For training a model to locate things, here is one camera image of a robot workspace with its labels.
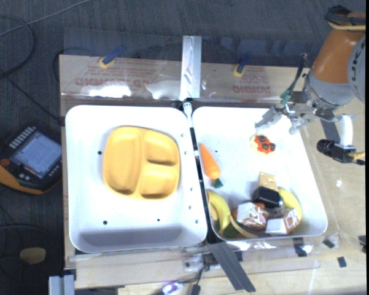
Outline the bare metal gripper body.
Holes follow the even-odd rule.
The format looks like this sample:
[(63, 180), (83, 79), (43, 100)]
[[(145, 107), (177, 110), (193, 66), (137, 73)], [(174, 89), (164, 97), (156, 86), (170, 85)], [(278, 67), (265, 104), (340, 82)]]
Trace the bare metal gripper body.
[(314, 92), (294, 91), (288, 99), (289, 111), (297, 117), (312, 115), (328, 122), (336, 121), (334, 114), (337, 105), (318, 97)]

